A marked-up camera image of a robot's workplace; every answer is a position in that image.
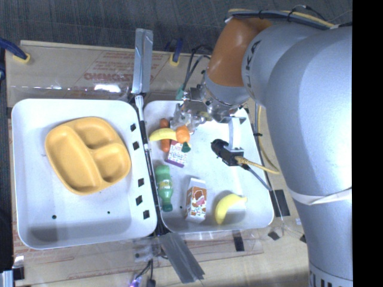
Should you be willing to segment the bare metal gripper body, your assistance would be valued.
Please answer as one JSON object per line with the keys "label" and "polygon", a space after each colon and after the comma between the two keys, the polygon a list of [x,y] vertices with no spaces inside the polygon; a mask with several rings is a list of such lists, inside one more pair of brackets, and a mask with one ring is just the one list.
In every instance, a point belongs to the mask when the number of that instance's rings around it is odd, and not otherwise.
{"label": "bare metal gripper body", "polygon": [[181,105],[184,115],[202,115],[206,121],[228,123],[229,118],[239,109],[239,104],[232,104],[213,95],[206,86],[191,87]]}

